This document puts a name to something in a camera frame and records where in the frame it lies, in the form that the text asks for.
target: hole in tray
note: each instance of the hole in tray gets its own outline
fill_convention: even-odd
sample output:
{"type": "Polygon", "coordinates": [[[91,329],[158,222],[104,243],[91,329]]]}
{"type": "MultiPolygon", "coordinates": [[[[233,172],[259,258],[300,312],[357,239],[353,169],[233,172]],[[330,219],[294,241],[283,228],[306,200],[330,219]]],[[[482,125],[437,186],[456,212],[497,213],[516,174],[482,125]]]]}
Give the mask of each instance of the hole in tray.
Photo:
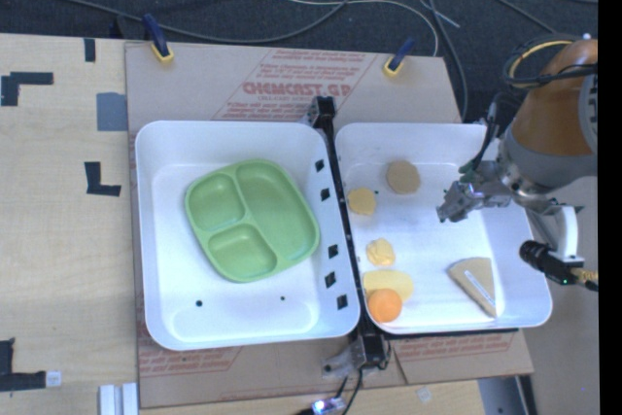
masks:
{"type": "Polygon", "coordinates": [[[337,309],[345,308],[348,305],[348,296],[346,294],[342,294],[337,298],[337,309]]]}
{"type": "Polygon", "coordinates": [[[326,277],[324,277],[324,282],[327,285],[327,289],[332,286],[337,281],[337,278],[334,276],[334,272],[332,271],[326,277]]]}

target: green plate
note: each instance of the green plate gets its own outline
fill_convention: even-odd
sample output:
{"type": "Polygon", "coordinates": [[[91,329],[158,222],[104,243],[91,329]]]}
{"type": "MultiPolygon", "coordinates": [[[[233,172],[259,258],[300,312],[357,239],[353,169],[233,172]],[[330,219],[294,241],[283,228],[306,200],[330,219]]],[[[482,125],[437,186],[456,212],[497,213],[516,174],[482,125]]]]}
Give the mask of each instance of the green plate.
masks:
{"type": "Polygon", "coordinates": [[[207,258],[225,278],[253,282],[308,258],[320,229],[289,174],[250,159],[201,177],[186,192],[186,214],[207,258]]]}

